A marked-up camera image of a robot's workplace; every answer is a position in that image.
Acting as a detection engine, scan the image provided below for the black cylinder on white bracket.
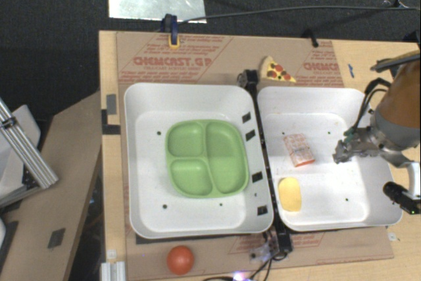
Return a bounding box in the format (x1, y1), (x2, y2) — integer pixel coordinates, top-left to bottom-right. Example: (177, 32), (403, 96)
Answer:
(382, 161), (421, 215)

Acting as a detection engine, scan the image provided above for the red-orange ball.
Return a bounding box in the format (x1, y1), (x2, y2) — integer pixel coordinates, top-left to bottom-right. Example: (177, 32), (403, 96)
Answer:
(166, 245), (195, 276)

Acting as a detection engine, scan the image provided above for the green divided plate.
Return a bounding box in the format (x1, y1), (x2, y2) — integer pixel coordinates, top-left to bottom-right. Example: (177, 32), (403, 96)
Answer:
(164, 119), (250, 199)

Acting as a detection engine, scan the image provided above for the toy pizza slice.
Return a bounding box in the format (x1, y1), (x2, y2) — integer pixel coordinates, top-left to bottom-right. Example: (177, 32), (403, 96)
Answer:
(259, 55), (297, 84)

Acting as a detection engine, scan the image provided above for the thin black rod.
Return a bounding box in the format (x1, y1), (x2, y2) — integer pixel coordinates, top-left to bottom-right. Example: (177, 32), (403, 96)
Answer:
(248, 84), (285, 236)

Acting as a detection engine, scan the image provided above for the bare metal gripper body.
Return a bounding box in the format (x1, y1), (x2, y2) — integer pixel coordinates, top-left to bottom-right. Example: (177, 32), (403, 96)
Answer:
(343, 126), (416, 170)

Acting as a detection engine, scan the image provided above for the orange and white packet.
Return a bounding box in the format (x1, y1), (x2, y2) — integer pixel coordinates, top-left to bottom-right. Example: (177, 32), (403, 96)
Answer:
(282, 133), (316, 168)

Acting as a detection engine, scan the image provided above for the yellow oval biscuit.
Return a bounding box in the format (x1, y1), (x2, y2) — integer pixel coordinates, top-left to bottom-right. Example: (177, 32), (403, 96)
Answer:
(278, 176), (303, 213)

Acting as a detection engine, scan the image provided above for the brown cardboard board red print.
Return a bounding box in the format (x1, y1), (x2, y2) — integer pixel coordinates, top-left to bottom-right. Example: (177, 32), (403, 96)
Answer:
(115, 31), (395, 281)

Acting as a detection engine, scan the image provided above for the white plastic tray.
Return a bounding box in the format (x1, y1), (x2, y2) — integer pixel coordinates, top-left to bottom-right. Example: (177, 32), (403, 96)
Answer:
(124, 82), (275, 240)
(256, 86), (404, 232)

